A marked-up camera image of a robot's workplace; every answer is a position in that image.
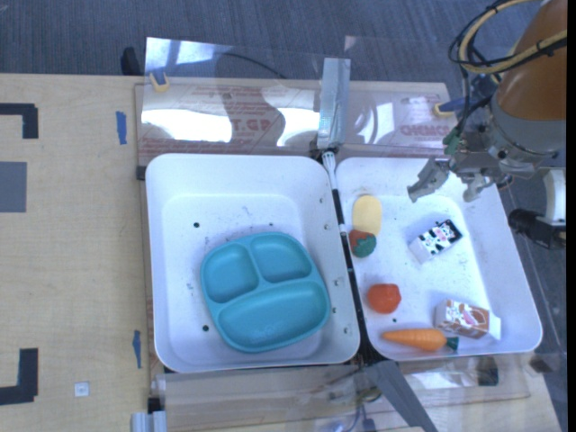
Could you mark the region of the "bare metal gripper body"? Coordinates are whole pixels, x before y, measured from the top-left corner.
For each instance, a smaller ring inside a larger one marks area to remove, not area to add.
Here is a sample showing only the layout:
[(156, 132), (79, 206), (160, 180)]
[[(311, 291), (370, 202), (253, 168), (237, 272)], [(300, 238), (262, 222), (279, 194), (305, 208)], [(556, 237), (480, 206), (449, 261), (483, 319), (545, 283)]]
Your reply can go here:
[(450, 169), (461, 177), (482, 175), (494, 181), (504, 175), (531, 178), (559, 150), (535, 150), (488, 132), (464, 132), (450, 159)]

